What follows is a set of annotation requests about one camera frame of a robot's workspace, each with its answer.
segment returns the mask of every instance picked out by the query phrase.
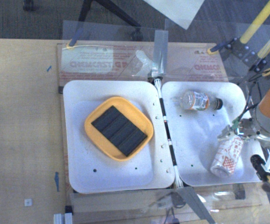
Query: chair wheel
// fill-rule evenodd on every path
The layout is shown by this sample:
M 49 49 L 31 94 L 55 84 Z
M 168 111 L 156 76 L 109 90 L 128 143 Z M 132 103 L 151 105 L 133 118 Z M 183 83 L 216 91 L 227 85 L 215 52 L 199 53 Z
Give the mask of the chair wheel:
M 24 11 L 34 11 L 35 9 L 34 9 L 33 0 L 24 0 L 23 10 Z
M 135 42 L 143 41 L 143 34 L 140 30 L 135 30 L 131 33 L 131 40 Z

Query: bottle cap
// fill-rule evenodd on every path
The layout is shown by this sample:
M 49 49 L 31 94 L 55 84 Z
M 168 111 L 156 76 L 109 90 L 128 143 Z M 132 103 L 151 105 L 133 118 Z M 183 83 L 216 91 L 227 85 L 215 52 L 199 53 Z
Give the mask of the bottle cap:
M 215 107 L 215 110 L 219 110 L 223 106 L 223 101 L 219 98 L 216 98 L 216 100 L 217 100 L 217 106 Z

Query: black sponge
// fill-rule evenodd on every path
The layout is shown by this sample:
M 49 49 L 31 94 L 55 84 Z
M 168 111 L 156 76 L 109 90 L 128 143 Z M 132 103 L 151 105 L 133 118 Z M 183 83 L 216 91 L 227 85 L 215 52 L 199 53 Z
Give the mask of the black sponge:
M 91 123 L 125 156 L 128 156 L 147 137 L 117 108 L 111 106 Z

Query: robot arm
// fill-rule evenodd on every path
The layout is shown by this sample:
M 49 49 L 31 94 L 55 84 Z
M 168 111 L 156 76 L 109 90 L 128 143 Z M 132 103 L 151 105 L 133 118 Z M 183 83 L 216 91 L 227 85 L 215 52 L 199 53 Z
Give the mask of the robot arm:
M 251 118 L 242 119 L 246 111 L 250 112 Z M 251 162 L 260 180 L 270 183 L 270 89 L 258 105 L 246 109 L 218 138 L 230 135 L 231 132 L 243 139 L 257 139 L 261 146 L 269 151 L 266 162 L 257 154 L 251 157 Z

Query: plastic bottle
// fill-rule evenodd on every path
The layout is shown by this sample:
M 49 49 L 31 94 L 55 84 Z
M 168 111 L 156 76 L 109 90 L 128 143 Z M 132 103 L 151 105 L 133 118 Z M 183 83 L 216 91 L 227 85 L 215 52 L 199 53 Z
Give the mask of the plastic bottle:
M 185 110 L 219 110 L 223 106 L 220 98 L 202 92 L 186 91 L 180 99 L 180 106 Z

